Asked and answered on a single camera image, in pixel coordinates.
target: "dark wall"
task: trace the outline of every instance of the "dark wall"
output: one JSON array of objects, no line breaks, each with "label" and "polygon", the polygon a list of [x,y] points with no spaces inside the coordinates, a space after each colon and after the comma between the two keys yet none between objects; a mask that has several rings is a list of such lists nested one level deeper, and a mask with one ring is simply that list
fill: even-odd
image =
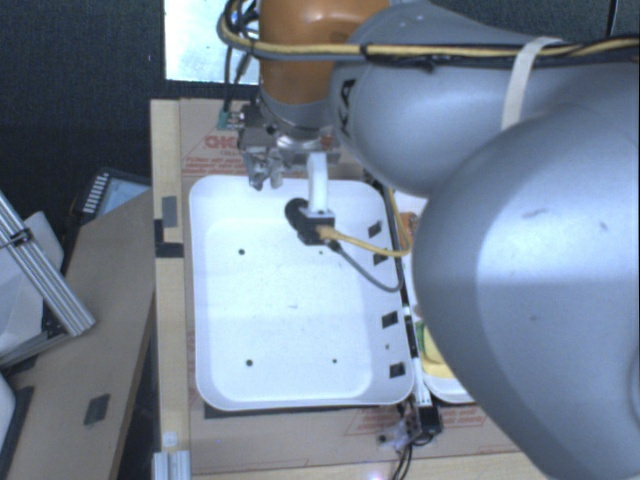
[{"label": "dark wall", "polygon": [[[476,19],[573,40],[602,37],[611,0],[433,0]],[[638,31],[621,0],[616,32]],[[164,81],[163,0],[0,0],[0,190],[56,232],[101,166],[149,175],[149,100],[219,96]]]}]

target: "white strap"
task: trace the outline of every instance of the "white strap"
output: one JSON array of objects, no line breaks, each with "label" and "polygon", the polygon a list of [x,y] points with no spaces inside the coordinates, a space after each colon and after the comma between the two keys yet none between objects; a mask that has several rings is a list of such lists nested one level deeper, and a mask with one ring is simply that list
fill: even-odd
[{"label": "white strap", "polygon": [[538,37],[533,41],[525,44],[516,56],[511,70],[511,79],[507,89],[507,96],[504,100],[504,109],[502,111],[502,129],[505,130],[520,121],[522,114],[522,103],[524,102],[524,93],[527,90],[529,75],[533,69],[533,63],[545,46],[551,43],[557,43],[560,39],[555,37]]}]

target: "metal bracket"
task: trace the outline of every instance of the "metal bracket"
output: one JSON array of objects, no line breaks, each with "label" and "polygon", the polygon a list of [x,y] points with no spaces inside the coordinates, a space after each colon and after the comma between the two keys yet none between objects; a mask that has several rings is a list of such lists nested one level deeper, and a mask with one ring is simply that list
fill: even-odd
[{"label": "metal bracket", "polygon": [[191,480],[191,454],[187,450],[153,455],[153,480]]}]

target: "wooden plank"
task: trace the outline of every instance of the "wooden plank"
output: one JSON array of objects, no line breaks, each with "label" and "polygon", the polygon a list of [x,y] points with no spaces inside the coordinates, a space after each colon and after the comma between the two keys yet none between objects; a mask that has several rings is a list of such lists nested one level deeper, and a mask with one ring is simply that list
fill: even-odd
[{"label": "wooden plank", "polygon": [[[273,471],[248,471],[195,476],[193,480],[378,480],[391,478],[397,462],[374,462]],[[543,480],[546,478],[522,453],[414,460],[407,480]]]},{"label": "wooden plank", "polygon": [[[9,478],[116,478],[147,349],[154,290],[151,194],[80,230],[67,282],[96,325],[11,377],[35,391]],[[85,425],[90,401],[105,418]]]},{"label": "wooden plank", "polygon": [[[183,244],[180,177],[180,111],[178,102],[151,102],[154,220],[163,221],[167,198],[177,215],[163,225],[165,242]],[[188,450],[184,259],[156,257],[156,321],[162,450]]]}]

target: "white container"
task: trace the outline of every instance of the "white container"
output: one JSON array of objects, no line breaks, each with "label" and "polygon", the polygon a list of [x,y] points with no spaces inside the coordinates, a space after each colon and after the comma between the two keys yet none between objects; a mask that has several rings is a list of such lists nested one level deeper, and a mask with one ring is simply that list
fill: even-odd
[{"label": "white container", "polygon": [[[202,178],[191,190],[196,381],[216,408],[393,404],[411,391],[399,294],[297,238],[284,208],[307,191],[306,180],[285,180],[257,192],[233,176]],[[370,186],[330,181],[329,208],[338,230],[391,248],[384,202]],[[376,223],[382,231],[369,238]],[[372,253],[343,247],[397,284],[393,260],[374,266]],[[397,323],[385,327],[394,312]]]}]

